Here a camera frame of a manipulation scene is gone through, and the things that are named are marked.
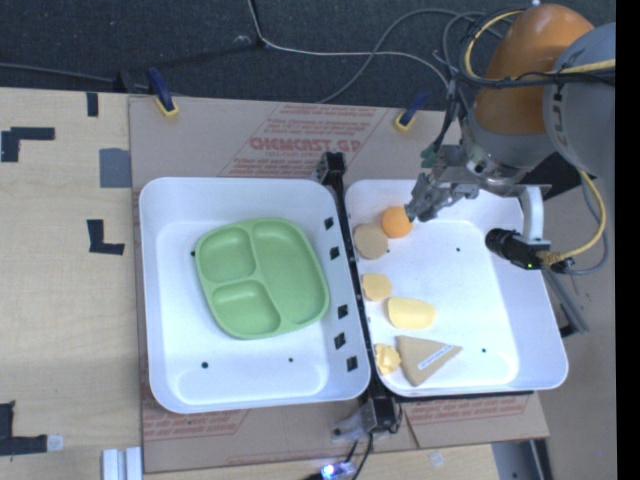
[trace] white tray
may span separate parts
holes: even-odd
[[[347,400],[366,389],[371,367],[326,187],[310,180],[159,178],[142,190],[139,210],[149,377],[161,405],[178,413],[220,411]],[[241,340],[216,324],[191,252],[206,232],[259,217],[288,219],[306,233],[331,300],[316,323]]]
[[[380,222],[390,206],[409,202],[415,180],[362,180],[346,192],[351,230]],[[440,210],[437,219],[417,220],[411,233],[389,239],[389,252],[376,260],[357,255],[360,275],[382,273],[394,296],[436,306],[427,330],[391,325],[382,302],[365,302],[373,344],[395,346],[405,334],[459,345],[462,351],[422,385],[413,387],[401,369],[382,382],[406,397],[551,389],[568,370],[564,345],[540,271],[525,271],[491,253],[485,235],[492,228],[522,229],[516,198],[485,191]]]

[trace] green plate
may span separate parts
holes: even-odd
[[[329,289],[304,232],[281,218],[251,219],[210,231],[195,251],[214,318],[241,339],[310,325],[329,307]]]

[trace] blue clip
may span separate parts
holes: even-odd
[[[396,129],[401,132],[406,132],[411,127],[416,112],[420,110],[420,108],[425,104],[426,101],[427,95],[423,92],[419,92],[411,102],[411,105],[409,105],[404,112],[396,117],[396,120],[393,122],[393,125],[396,127]]]
[[[167,117],[176,115],[180,109],[173,101],[167,82],[156,68],[147,69],[147,78],[156,93],[156,104],[160,111]]]

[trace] wooden surface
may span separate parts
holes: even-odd
[[[140,382],[131,191],[101,188],[99,151],[129,149],[127,96],[0,89],[0,130],[55,127],[0,163],[0,403],[13,434],[59,434],[62,451],[0,457],[0,478],[100,478],[102,450],[140,446]],[[89,253],[88,219],[122,256]],[[145,475],[159,479],[302,479],[301,461]],[[376,453],[361,478],[498,478],[491,445]]]

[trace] cardboard box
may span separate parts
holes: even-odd
[[[145,471],[344,457],[352,443],[332,441],[331,427],[357,410],[357,400],[190,415],[171,413],[154,400],[138,197],[146,183],[164,176],[313,178],[325,151],[344,154],[346,185],[415,178],[420,152],[439,133],[444,114],[420,111],[402,133],[393,127],[401,109],[193,98],[178,103],[179,114],[167,118],[152,97],[129,100]],[[452,125],[445,140],[457,142],[458,133]],[[535,393],[437,399],[402,408],[399,432],[378,439],[374,452],[548,436]]]

